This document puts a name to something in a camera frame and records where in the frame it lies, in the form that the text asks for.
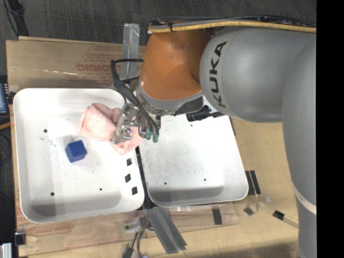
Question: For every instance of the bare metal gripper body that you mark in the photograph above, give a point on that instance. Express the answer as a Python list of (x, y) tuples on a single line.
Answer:
[(128, 117)]

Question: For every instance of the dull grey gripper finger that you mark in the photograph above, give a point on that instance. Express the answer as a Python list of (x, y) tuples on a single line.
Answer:
[(122, 134)]

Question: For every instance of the pink cloth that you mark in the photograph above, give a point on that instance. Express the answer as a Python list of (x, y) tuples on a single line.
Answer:
[(96, 122)]

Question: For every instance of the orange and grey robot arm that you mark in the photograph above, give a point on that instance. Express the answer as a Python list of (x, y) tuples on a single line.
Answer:
[(250, 74)]

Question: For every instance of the blue cube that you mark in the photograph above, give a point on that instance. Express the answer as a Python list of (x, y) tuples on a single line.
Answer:
[(76, 151)]

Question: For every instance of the white plastic tray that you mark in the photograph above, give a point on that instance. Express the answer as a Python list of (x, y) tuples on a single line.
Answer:
[(80, 181), (193, 160)]

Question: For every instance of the brown cardboard board red print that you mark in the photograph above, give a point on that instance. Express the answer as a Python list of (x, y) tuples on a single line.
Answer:
[(53, 60)]

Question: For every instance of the black cylinder on white bracket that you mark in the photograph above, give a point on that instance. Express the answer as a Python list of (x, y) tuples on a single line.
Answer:
[(199, 114)]

